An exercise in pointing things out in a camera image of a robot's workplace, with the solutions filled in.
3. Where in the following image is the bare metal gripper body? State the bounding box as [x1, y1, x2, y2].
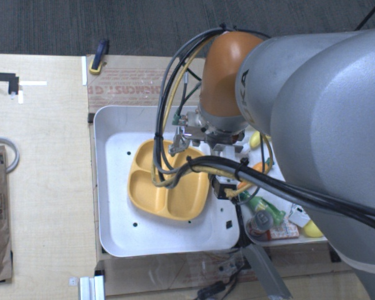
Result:
[176, 111, 242, 148]

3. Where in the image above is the yellow divided plate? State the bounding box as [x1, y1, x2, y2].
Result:
[126, 138, 211, 222]

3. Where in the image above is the yellow banana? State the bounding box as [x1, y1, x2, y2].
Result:
[249, 131, 272, 150]

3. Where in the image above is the orange carrot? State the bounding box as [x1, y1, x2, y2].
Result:
[236, 162, 270, 190]

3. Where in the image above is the white plastic tray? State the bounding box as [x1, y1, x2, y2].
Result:
[237, 129, 329, 247]
[92, 105, 241, 258]

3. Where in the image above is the thin black rod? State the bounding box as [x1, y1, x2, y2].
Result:
[233, 197, 249, 250]

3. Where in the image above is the green plastic bottle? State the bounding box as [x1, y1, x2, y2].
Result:
[239, 190, 287, 226]

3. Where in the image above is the small can, grey lid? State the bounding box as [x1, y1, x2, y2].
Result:
[246, 210, 274, 241]

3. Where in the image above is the orange and white packet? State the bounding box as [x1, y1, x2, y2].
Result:
[264, 217, 300, 241]

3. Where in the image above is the small white carton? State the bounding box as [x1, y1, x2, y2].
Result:
[287, 204, 311, 229]

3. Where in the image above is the yellow lemon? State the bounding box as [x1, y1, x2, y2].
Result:
[302, 219, 324, 239]

